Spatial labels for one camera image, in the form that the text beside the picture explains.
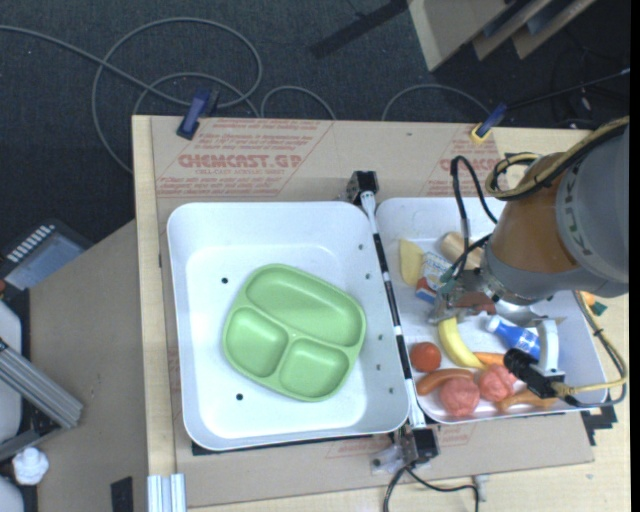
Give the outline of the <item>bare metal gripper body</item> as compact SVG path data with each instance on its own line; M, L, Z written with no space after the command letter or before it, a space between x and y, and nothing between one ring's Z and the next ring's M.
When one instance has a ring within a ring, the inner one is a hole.
M484 271L446 272L446 316L498 315L517 326L538 326L543 320L557 325L565 315L544 313L534 306L535 280L542 274L508 271L496 277Z

